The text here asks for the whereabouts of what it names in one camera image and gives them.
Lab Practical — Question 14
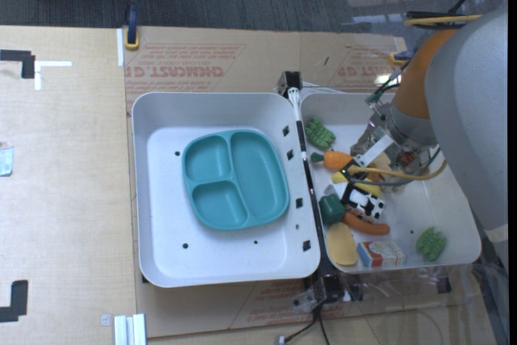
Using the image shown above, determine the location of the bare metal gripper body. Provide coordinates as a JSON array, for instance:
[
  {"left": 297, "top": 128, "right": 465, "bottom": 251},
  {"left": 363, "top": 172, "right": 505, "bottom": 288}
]
[{"left": 364, "top": 101, "right": 430, "bottom": 175}]

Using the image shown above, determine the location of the orange carrot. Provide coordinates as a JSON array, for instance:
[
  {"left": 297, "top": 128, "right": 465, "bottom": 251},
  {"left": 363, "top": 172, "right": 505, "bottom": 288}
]
[{"left": 309, "top": 149, "right": 355, "bottom": 171}]

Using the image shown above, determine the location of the yellow banana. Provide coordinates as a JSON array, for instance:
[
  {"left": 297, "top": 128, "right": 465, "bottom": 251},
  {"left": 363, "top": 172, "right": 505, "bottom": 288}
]
[{"left": 331, "top": 170, "right": 383, "bottom": 199}]

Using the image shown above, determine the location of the thin black and white rod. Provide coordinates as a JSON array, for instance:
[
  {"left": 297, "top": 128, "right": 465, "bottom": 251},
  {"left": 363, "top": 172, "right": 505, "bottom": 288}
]
[{"left": 288, "top": 87, "right": 326, "bottom": 280}]

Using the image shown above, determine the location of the black and white carton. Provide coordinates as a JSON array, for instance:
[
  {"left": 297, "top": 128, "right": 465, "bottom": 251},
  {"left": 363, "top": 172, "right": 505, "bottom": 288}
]
[{"left": 340, "top": 183, "right": 387, "bottom": 224}]

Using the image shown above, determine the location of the green bell pepper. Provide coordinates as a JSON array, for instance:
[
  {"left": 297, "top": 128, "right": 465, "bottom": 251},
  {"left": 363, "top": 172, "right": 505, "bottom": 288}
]
[{"left": 318, "top": 193, "right": 347, "bottom": 226}]

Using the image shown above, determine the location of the orange sausage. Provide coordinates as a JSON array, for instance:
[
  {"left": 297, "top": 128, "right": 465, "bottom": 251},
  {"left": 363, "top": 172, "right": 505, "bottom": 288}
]
[{"left": 342, "top": 210, "right": 391, "bottom": 237}]

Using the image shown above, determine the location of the white plastic tray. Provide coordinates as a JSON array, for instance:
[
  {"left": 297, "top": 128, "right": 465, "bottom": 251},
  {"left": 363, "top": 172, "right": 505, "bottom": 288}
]
[
  {"left": 299, "top": 92, "right": 483, "bottom": 276},
  {"left": 131, "top": 91, "right": 322, "bottom": 289}
]

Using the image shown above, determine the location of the white blue orange carton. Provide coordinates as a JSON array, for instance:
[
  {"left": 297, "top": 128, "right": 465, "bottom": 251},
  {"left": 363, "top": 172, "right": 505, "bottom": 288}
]
[{"left": 356, "top": 239, "right": 407, "bottom": 269}]

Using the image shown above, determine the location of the teal divided plate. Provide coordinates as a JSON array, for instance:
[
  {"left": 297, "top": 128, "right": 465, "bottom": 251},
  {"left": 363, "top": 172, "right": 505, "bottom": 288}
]
[{"left": 181, "top": 128, "right": 292, "bottom": 233}]

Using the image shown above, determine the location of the brown cardboard board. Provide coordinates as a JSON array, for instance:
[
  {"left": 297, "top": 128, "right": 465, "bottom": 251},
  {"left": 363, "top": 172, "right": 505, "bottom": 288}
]
[{"left": 122, "top": 25, "right": 488, "bottom": 340}]

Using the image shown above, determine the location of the black block with wires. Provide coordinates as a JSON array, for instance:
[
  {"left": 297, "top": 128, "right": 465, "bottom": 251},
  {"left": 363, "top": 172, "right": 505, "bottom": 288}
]
[
  {"left": 276, "top": 70, "right": 304, "bottom": 96},
  {"left": 301, "top": 273, "right": 346, "bottom": 305}
]

